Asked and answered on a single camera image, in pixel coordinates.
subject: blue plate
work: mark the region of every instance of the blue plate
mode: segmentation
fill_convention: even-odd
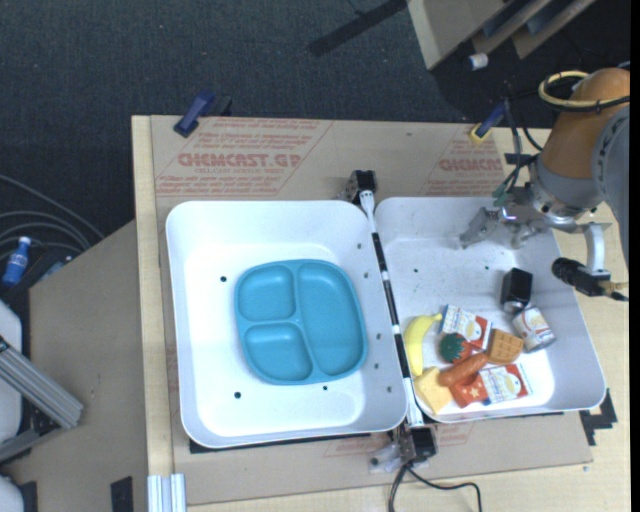
[[[245,359],[273,384],[340,379],[366,358],[366,330],[353,284],[327,261],[253,267],[238,280],[234,306]]]

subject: blue bottle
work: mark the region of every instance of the blue bottle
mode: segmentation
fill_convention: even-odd
[[[31,239],[27,236],[21,236],[18,240],[18,248],[9,256],[7,260],[7,269],[2,276],[2,284],[7,288],[11,288],[20,282],[24,275],[27,265],[29,264],[29,246]]]

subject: can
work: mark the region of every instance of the can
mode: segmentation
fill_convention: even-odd
[[[542,313],[535,306],[521,311],[513,319],[513,326],[524,340],[524,348],[527,352],[548,347],[557,339]]]

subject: food box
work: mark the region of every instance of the food box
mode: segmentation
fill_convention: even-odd
[[[459,236],[481,206],[491,207],[490,200],[386,199],[375,210],[380,254],[366,215],[345,201],[191,201],[176,206],[167,218],[166,236],[180,410],[189,437],[205,447],[228,448],[389,431],[413,408],[437,422],[453,423],[598,405],[605,395],[604,377],[573,290],[551,274],[560,256],[553,234],[540,234],[513,250],[509,233],[499,229],[491,239],[463,249]],[[388,280],[385,274],[383,281],[378,256],[386,263]],[[282,382],[269,381],[243,351],[236,287],[251,269],[305,260],[326,262],[348,277],[364,322],[366,350],[344,375],[314,370],[300,373],[297,381],[288,375]],[[500,290],[514,267],[534,276],[535,304],[557,342],[518,357],[527,377],[526,394],[464,408],[452,402],[436,414],[406,386],[398,334],[416,316],[446,314],[447,305],[513,333]],[[385,291],[385,282],[392,294]],[[391,311],[397,315],[395,324]],[[291,316],[294,323],[296,315]],[[437,353],[438,336],[434,328],[424,338],[425,368],[446,366]],[[268,361],[260,350],[256,353]]]

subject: sausage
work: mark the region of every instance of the sausage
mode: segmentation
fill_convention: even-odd
[[[453,386],[456,382],[479,372],[488,362],[489,356],[484,352],[473,354],[464,361],[440,372],[438,384],[446,387]]]

